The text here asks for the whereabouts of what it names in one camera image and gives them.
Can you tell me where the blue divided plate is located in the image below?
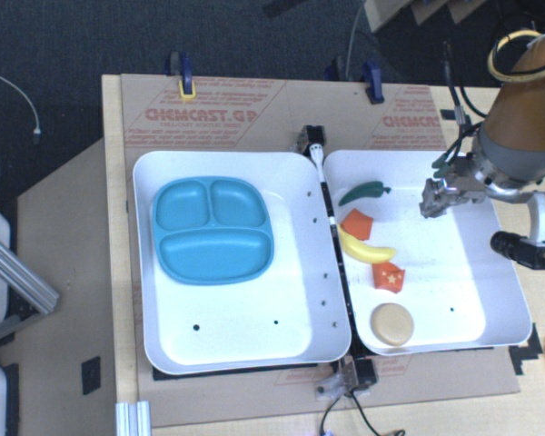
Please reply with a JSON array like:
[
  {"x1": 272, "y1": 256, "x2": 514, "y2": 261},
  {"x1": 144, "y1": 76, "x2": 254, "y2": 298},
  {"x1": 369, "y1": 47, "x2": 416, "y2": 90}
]
[{"x1": 151, "y1": 175, "x2": 275, "y2": 287}]

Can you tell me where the tan round biscuit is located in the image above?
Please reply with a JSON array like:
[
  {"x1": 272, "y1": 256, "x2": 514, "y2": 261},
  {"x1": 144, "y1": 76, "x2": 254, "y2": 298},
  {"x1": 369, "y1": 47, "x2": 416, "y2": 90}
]
[{"x1": 369, "y1": 302, "x2": 415, "y2": 348}]

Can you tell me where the yellow banana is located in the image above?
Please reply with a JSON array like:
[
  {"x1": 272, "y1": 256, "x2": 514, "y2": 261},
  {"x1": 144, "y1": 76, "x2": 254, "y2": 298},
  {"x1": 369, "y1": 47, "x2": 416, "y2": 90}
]
[{"x1": 336, "y1": 223, "x2": 398, "y2": 264}]

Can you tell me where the thin black and white rod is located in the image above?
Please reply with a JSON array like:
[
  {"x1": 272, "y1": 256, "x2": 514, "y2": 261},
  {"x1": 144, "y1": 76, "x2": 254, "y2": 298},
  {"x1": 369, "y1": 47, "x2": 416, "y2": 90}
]
[{"x1": 308, "y1": 143, "x2": 362, "y2": 359}]

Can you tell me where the green chili pepper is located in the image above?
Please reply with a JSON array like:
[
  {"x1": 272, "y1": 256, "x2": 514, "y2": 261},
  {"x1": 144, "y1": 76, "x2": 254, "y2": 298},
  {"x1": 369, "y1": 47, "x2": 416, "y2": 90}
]
[{"x1": 337, "y1": 180, "x2": 392, "y2": 208}]

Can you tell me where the black cylinder on white bracket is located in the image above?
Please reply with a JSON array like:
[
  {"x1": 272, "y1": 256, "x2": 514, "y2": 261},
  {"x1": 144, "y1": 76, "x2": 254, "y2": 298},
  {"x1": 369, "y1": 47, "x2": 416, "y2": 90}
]
[{"x1": 490, "y1": 192, "x2": 545, "y2": 271}]

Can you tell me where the brown cardboard board red print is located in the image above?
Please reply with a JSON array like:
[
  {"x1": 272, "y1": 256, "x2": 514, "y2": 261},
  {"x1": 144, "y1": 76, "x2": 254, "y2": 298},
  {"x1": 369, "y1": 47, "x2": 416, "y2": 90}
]
[{"x1": 119, "y1": 74, "x2": 522, "y2": 429}]

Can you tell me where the orange packet with yellow stars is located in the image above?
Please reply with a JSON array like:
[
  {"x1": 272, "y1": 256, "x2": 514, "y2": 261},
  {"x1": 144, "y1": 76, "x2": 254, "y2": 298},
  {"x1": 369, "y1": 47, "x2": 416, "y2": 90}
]
[{"x1": 371, "y1": 261, "x2": 407, "y2": 295}]

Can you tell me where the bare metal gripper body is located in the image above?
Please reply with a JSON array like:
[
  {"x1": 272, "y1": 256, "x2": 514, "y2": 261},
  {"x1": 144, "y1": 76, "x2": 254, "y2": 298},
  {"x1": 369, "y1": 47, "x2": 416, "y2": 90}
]
[{"x1": 445, "y1": 155, "x2": 535, "y2": 204}]

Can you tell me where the white plastic tray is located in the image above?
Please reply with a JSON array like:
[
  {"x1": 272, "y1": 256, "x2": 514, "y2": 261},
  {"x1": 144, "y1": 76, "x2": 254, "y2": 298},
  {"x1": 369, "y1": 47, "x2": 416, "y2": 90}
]
[
  {"x1": 132, "y1": 149, "x2": 353, "y2": 376},
  {"x1": 322, "y1": 148, "x2": 534, "y2": 358}
]

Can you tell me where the plain orange wedge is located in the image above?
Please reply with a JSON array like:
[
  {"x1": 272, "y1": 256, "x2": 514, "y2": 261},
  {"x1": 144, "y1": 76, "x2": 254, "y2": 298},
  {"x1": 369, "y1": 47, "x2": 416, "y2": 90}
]
[{"x1": 341, "y1": 207, "x2": 375, "y2": 242}]

